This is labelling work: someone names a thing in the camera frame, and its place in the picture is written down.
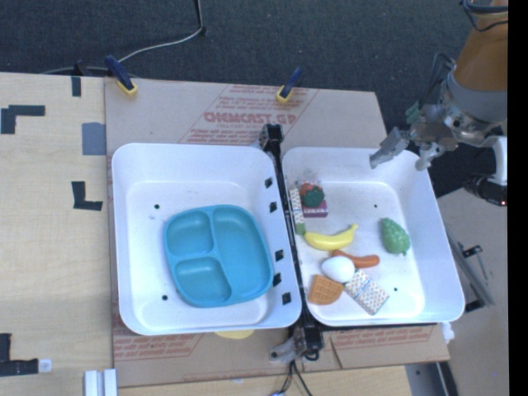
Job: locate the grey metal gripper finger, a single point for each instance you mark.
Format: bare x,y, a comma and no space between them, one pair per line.
427,157
387,147

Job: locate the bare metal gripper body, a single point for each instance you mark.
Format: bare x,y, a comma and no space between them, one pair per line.
435,132

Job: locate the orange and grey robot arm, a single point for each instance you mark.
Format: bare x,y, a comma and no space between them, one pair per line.
482,60

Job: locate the green grapes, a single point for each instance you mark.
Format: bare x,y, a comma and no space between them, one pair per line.
394,237

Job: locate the green and red toy vegetable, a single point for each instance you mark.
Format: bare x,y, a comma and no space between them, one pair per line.
312,195

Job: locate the yellow banana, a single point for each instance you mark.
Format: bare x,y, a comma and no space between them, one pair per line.
328,239

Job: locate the slim white carton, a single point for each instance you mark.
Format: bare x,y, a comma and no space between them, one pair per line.
297,210

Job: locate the thin black rod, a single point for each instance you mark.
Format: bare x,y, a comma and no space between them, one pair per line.
284,196

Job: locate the orange sausage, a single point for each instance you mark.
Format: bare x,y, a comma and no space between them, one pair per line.
365,260

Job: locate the white egg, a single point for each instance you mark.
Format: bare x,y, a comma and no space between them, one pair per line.
338,268

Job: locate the white plastic tray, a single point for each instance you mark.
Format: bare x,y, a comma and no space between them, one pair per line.
194,171
408,287

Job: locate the white patterned carton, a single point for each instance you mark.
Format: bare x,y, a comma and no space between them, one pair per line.
367,293

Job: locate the orange waffle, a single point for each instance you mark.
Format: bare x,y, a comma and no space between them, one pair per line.
323,290

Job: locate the blue divided plate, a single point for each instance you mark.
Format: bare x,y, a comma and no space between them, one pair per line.
231,241

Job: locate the brown cardboard board red print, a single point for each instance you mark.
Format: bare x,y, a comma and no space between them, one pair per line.
173,109

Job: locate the yellow flat object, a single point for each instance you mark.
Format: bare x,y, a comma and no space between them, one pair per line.
234,334

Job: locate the black cylinder on white bracket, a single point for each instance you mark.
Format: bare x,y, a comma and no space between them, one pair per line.
486,189

